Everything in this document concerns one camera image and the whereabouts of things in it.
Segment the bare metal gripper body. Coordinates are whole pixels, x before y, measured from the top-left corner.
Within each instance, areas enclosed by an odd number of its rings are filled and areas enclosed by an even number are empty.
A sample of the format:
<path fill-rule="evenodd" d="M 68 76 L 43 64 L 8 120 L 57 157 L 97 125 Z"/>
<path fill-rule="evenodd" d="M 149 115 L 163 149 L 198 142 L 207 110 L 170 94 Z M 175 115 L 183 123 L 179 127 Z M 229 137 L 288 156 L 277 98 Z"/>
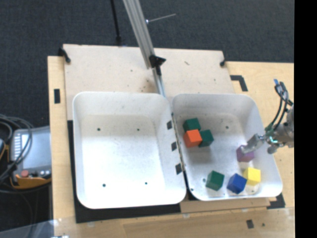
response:
<path fill-rule="evenodd" d="M 274 128 L 274 138 L 279 144 L 294 147 L 294 105 L 286 112 L 286 120 Z"/>

